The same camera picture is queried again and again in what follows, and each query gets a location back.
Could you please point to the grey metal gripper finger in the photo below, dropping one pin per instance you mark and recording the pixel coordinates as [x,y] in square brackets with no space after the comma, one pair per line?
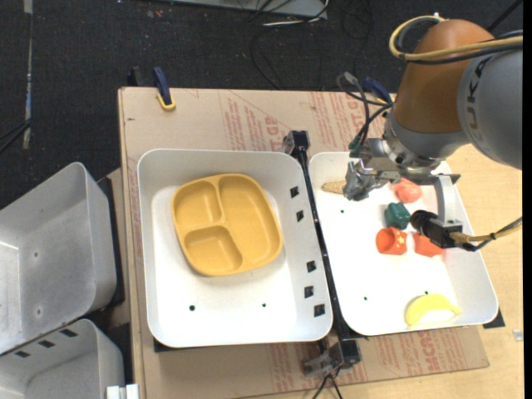
[351,183]
[370,187]

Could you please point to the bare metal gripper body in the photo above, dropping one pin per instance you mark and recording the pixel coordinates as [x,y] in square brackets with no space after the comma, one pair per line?
[380,158]

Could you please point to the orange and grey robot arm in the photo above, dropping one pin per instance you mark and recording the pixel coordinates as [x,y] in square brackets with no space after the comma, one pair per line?
[440,85]

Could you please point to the tan biscuit cone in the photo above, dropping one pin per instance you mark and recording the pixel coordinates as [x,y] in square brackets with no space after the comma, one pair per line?
[332,187]

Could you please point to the pink round toy food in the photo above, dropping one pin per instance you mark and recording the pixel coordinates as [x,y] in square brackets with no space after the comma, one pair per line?
[407,193]

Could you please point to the green toy pepper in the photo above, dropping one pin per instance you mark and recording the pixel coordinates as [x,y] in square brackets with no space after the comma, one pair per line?
[397,216]

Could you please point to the orange cup with yellow stars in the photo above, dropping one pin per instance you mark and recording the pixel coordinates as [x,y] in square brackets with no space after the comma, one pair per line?
[390,242]

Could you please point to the orange toy block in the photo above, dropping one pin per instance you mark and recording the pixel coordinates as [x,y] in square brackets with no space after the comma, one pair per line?
[426,247]

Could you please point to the white plastic tray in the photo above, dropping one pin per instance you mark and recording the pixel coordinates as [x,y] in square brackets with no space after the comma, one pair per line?
[50,256]
[232,306]
[374,281]
[62,368]

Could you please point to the brown cardboard board red print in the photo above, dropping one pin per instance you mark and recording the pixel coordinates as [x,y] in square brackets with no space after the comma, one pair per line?
[249,119]

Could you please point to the yellow banana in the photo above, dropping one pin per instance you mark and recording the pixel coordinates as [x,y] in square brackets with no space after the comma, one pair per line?
[428,303]

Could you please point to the yellow divided plate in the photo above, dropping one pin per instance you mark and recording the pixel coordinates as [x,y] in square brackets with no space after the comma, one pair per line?
[226,223]

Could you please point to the black cylinder on white bracket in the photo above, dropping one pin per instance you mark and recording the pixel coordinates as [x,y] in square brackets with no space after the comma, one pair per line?
[436,228]

